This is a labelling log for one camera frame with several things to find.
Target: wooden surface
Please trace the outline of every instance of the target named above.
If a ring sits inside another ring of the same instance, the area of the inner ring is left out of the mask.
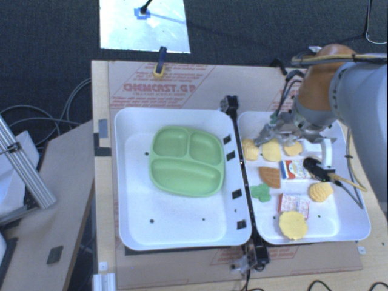
[[[93,162],[92,122],[50,141],[40,174],[57,202],[4,233],[18,244],[2,291],[67,290],[92,202]],[[59,246],[60,260],[48,265]]]
[[[107,88],[108,64],[107,62],[95,61],[92,63],[93,77],[93,117],[98,119],[109,119],[107,105],[109,104],[109,92]],[[95,121],[95,132],[98,132],[98,125]],[[105,146],[110,146],[105,139]],[[99,273],[114,273],[115,272],[115,237],[113,231],[114,216],[113,216],[113,187],[112,181],[108,179],[112,175],[109,163],[111,158],[96,158],[96,214],[97,214],[97,241],[98,241],[98,261],[108,262],[107,271],[99,271]],[[362,168],[355,159],[355,171],[359,174],[362,182],[367,182]],[[291,276],[280,278],[261,278],[252,279],[249,282],[249,289],[260,287],[265,291],[270,290],[287,290],[300,291],[307,290],[309,284],[320,279],[324,281],[333,290],[356,290],[365,291],[375,281],[388,281],[388,232],[387,221],[381,211],[376,197],[370,188],[370,185],[365,183],[369,190],[363,193],[364,202],[367,207],[370,222],[372,225],[370,236],[358,243],[359,247],[363,247],[365,254],[361,255],[361,261],[364,269],[353,272],[339,273],[317,273],[314,275]],[[155,287],[151,289],[137,290],[154,290],[154,291],[233,291],[240,290],[244,285],[244,281],[229,281],[224,283],[206,283],[192,284],[184,286],[168,286]],[[315,285],[313,291],[326,290],[322,285]],[[374,291],[385,290],[383,286],[377,286]]]

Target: aluminum profile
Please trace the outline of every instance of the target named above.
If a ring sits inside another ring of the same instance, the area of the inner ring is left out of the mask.
[[[1,115],[0,152],[7,156],[40,208],[46,209],[56,202],[56,198],[44,184],[23,148],[18,145],[18,141]]]

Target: green divided plate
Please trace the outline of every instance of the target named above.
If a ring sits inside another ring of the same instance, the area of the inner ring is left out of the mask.
[[[170,193],[206,197],[224,182],[224,150],[214,135],[187,127],[164,127],[153,141],[149,173],[155,186]]]

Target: wooden stick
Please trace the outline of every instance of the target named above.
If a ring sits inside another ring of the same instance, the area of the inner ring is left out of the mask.
[[[349,183],[351,186],[354,186],[358,189],[360,189],[361,191],[364,191],[364,192],[368,192],[367,189],[365,189],[364,187],[361,187],[359,186],[358,184],[355,184],[354,182],[350,181],[350,180],[347,180],[345,178],[342,178],[341,176],[338,176],[336,173],[328,173],[327,174],[330,178],[332,178],[333,180],[338,180],[338,181],[344,181],[346,183]]]

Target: white tray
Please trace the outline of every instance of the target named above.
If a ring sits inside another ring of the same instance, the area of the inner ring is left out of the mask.
[[[241,139],[256,138],[259,131],[269,122],[270,112],[244,112],[238,120]],[[322,132],[323,136],[337,138],[332,144],[333,167],[336,173],[349,179],[346,165],[346,143],[341,126],[336,122],[331,129]],[[304,159],[297,156],[286,156],[282,150],[282,159]],[[277,167],[275,162],[267,162],[260,156],[255,162],[246,161],[249,186],[261,184],[258,167]],[[258,199],[252,199],[255,212],[256,225],[259,234],[271,244],[302,244],[318,243],[323,241],[353,241],[362,240],[370,233],[370,222],[366,209],[360,209],[354,200],[340,187],[332,184],[334,194],[330,195],[322,203],[313,202],[308,196],[308,188],[312,179],[282,180],[280,189],[270,188],[271,200],[262,203]],[[353,187],[345,184],[354,194]],[[307,219],[308,231],[300,240],[289,240],[280,231],[278,201],[282,193],[297,196],[310,201],[309,218]]]
[[[210,197],[174,195],[149,178],[149,152],[159,129],[180,125],[215,135],[224,144],[224,184]],[[216,110],[127,108],[115,118],[119,234],[133,250],[238,246],[251,235],[249,210],[232,120]],[[232,193],[241,191],[233,199]]]

